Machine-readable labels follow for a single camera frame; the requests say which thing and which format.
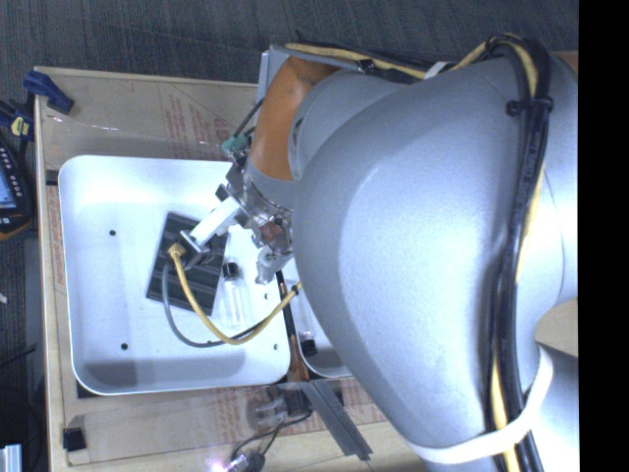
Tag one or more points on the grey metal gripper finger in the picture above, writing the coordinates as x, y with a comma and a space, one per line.
265, 268

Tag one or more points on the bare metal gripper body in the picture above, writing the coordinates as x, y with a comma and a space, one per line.
268, 224

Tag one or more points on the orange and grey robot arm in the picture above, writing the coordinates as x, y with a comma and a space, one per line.
417, 224

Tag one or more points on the clear plastic bottle black cap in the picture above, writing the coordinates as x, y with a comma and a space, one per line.
236, 298
307, 344

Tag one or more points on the white plastic tray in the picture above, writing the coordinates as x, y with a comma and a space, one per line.
123, 283
324, 362

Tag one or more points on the brown cardboard board red print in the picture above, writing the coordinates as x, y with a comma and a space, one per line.
147, 111

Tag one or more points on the black cylinder on white bracket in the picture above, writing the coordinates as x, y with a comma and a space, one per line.
212, 221

